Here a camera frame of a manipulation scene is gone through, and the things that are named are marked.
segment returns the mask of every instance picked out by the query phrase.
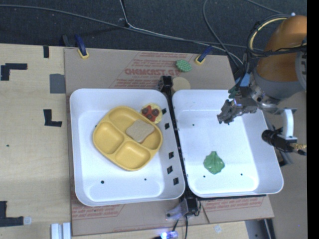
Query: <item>blue clamp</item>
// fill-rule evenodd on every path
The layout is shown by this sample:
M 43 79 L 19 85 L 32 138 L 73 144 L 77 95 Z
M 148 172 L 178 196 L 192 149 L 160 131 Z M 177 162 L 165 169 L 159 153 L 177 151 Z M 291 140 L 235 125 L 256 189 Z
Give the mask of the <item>blue clamp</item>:
M 89 57 L 89 52 L 86 51 L 86 48 L 85 48 L 85 45 L 84 45 L 82 38 L 77 34 L 74 35 L 74 38 L 75 38 L 75 41 L 79 47 L 78 53 L 79 53 L 80 57 L 82 59 L 87 59 Z
M 199 55 L 199 56 L 197 56 L 197 57 L 195 58 L 195 63 L 196 63 L 197 65 L 202 65 L 202 64 L 204 63 L 204 61 L 205 61 L 205 57 L 208 55 L 208 53 L 209 53 L 212 49 L 213 49 L 212 46 L 208 46 L 208 47 L 204 50 L 204 52 L 203 52 L 201 55 Z

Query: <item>beige sponge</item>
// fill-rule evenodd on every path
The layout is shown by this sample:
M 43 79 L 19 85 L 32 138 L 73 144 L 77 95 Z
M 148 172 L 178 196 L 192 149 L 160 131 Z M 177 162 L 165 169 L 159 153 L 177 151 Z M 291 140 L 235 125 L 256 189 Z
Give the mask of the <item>beige sponge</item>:
M 135 141 L 141 143 L 153 133 L 155 127 L 151 124 L 146 123 L 145 121 L 138 119 L 130 127 L 126 129 L 126 134 L 133 138 Z

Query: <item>white tray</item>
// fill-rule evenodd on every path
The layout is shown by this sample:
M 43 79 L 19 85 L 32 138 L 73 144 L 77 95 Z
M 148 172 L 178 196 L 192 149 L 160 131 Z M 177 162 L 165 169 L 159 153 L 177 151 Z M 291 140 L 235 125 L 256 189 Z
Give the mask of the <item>white tray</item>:
M 274 148 L 261 139 L 267 129 L 260 110 L 219 124 L 227 90 L 180 90 L 173 95 L 174 113 L 191 191 L 203 198 L 273 194 L 283 187 Z M 203 165 L 217 151 L 225 163 L 212 174 Z
M 157 126 L 163 143 L 141 170 L 126 171 L 94 146 L 95 125 L 112 108 L 129 106 L 136 111 L 156 103 L 166 109 Z M 169 200 L 180 197 L 185 181 L 165 96 L 155 90 L 80 89 L 70 97 L 75 192 L 88 206 Z

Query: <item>yellow plate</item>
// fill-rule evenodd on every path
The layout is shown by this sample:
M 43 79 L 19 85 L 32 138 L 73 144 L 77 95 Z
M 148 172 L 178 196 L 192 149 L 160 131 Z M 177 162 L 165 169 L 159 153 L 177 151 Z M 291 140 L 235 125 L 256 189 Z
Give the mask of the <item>yellow plate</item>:
M 142 143 L 126 134 L 127 128 L 137 120 L 143 120 L 155 128 Z M 162 133 L 155 123 L 127 106 L 110 110 L 93 132 L 95 147 L 107 159 L 128 171 L 143 168 L 157 153 L 162 141 Z

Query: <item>dark background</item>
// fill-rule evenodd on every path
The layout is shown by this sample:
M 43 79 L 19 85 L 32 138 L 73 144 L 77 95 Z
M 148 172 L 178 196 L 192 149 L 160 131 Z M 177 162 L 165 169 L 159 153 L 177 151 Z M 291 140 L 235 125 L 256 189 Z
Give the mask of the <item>dark background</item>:
M 123 0 L 129 23 L 134 27 L 185 39 L 215 42 L 203 18 L 205 0 Z M 275 11 L 307 15 L 307 0 L 251 0 Z M 0 4 L 39 6 L 63 10 L 115 25 L 124 26 L 119 0 L 0 0 Z M 250 29 L 255 22 L 275 14 L 244 0 L 209 0 L 206 5 L 209 24 L 225 44 L 246 46 Z M 263 48 L 275 24 L 257 35 L 256 48 Z M 58 12 L 0 7 L 0 43 L 75 45 L 74 34 L 84 40 L 88 48 L 129 49 L 145 51 L 201 53 L 206 46 L 191 42 L 162 39 L 119 29 Z M 226 46 L 242 60 L 245 48 Z M 214 49 L 211 54 L 225 54 Z M 233 71 L 237 67 L 231 61 Z

